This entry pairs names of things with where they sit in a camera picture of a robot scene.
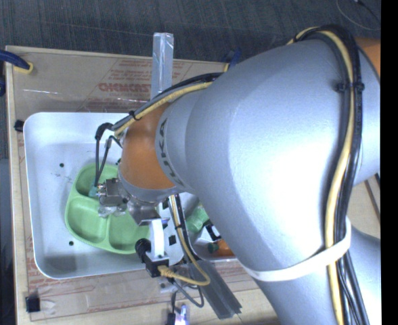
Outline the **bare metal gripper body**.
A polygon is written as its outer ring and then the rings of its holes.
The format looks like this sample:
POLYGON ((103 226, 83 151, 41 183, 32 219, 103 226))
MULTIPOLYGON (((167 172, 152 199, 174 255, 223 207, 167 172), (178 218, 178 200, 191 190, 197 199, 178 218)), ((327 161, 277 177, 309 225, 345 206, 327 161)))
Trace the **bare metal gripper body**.
POLYGON ((146 202, 130 195, 118 178, 107 179, 99 184, 97 197, 97 213, 103 218, 129 214, 137 225, 147 225, 149 221, 161 218, 155 202, 146 202))

